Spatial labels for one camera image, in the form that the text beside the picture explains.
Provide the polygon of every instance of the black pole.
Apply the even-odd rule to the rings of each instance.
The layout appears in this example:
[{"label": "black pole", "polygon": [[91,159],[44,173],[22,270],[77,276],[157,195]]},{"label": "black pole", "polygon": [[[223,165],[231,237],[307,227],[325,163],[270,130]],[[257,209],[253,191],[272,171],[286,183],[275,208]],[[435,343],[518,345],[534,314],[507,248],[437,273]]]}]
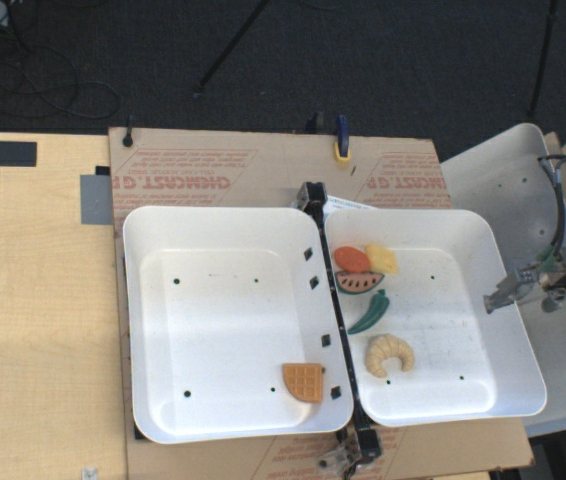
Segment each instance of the black pole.
[{"label": "black pole", "polygon": [[256,6],[254,11],[252,11],[252,14],[250,14],[250,16],[245,21],[245,23],[243,23],[243,26],[239,29],[239,31],[236,33],[236,35],[232,38],[232,40],[225,47],[225,50],[223,50],[221,55],[219,55],[218,59],[216,59],[214,61],[214,63],[210,67],[210,69],[208,69],[207,73],[205,73],[205,75],[203,75],[203,78],[201,78],[199,83],[194,86],[194,95],[193,95],[194,98],[198,98],[201,94],[203,94],[203,91],[205,90],[205,85],[210,81],[210,79],[212,78],[212,75],[214,75],[216,70],[219,69],[219,67],[221,67],[221,64],[223,64],[223,61],[225,61],[225,59],[230,55],[230,53],[232,52],[234,47],[238,44],[238,42],[241,40],[241,38],[245,35],[245,33],[248,31],[248,29],[250,28],[252,23],[254,23],[256,18],[259,17],[259,14],[261,14],[263,9],[265,9],[265,6],[268,4],[269,1],[270,0],[261,0],[259,2],[259,5]]},{"label": "black pole", "polygon": [[556,21],[556,8],[558,6],[558,2],[559,0],[550,0],[550,9],[547,13],[547,20],[545,25],[545,37],[543,38],[543,49],[541,50],[541,58],[539,59],[539,70],[536,74],[536,84],[534,85],[532,102],[530,103],[530,108],[528,110],[528,114],[530,116],[534,115],[534,112],[536,111],[536,105],[539,101],[539,95],[541,94],[541,84],[543,83],[545,64],[547,63],[547,53],[550,48],[550,39],[552,38],[552,28],[554,27],[554,22]]}]

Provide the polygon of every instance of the toy watermelon slice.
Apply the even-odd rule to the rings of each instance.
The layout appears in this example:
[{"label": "toy watermelon slice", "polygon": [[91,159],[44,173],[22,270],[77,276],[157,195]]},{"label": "toy watermelon slice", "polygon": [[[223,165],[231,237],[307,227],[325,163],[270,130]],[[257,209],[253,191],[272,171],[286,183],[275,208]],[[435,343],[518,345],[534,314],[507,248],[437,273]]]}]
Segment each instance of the toy watermelon slice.
[{"label": "toy watermelon slice", "polygon": [[341,270],[336,273],[336,285],[345,293],[365,293],[377,286],[385,274],[378,272],[346,272]]}]

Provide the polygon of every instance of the blue clamp handle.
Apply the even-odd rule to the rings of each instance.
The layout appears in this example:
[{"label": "blue clamp handle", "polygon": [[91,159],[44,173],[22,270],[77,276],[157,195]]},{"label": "blue clamp handle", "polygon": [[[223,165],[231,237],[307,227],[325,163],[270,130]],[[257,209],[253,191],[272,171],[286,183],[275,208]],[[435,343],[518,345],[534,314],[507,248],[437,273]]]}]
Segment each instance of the blue clamp handle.
[{"label": "blue clamp handle", "polygon": [[350,127],[344,115],[336,118],[336,137],[334,144],[336,159],[340,162],[347,162],[350,159]]}]

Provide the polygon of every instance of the orange waffle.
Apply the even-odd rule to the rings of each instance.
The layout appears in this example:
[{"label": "orange waffle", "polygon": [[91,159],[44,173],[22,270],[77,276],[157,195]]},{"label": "orange waffle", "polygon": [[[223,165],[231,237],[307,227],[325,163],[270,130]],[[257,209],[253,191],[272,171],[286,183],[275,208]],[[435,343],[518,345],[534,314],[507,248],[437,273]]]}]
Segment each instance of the orange waffle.
[{"label": "orange waffle", "polygon": [[283,379],[288,391],[302,402],[323,400],[323,365],[319,363],[285,363]]}]

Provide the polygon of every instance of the white tray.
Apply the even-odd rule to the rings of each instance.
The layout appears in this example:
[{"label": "white tray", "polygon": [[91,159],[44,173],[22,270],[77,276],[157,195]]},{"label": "white tray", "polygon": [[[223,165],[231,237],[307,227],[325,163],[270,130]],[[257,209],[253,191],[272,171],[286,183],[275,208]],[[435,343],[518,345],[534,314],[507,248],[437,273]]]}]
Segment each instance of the white tray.
[{"label": "white tray", "polygon": [[[148,439],[347,424],[352,394],[309,216],[289,208],[147,206],[129,214],[123,237],[133,413]],[[284,385],[283,363],[305,362],[325,368],[321,403],[300,402]],[[332,397],[333,388],[340,396]]]},{"label": "white tray", "polygon": [[[399,264],[399,273],[378,285],[390,298],[384,318],[349,337],[361,404],[374,421],[405,426],[543,409],[545,384],[517,305],[485,311],[483,295],[505,269],[482,217],[466,210],[339,210],[326,221],[326,237],[332,251],[387,247]],[[339,293],[348,328],[375,292]],[[384,363],[387,378],[367,371],[368,342],[384,333],[412,346],[411,371],[401,371],[398,358]]]}]

